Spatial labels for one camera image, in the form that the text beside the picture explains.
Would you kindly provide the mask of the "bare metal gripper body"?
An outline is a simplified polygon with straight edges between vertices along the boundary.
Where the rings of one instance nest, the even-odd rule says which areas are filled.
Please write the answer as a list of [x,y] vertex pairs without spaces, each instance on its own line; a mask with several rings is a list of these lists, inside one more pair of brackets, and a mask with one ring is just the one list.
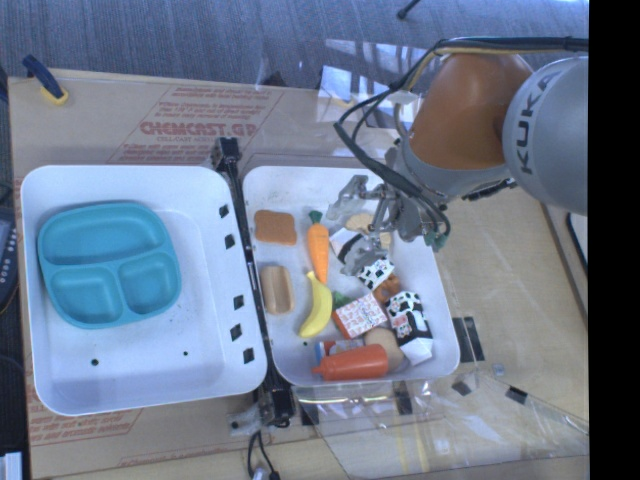
[[413,197],[390,184],[378,185],[370,194],[378,201],[369,232],[379,236],[396,232],[405,242],[421,238],[425,244],[445,244],[450,221],[444,211],[426,197]]

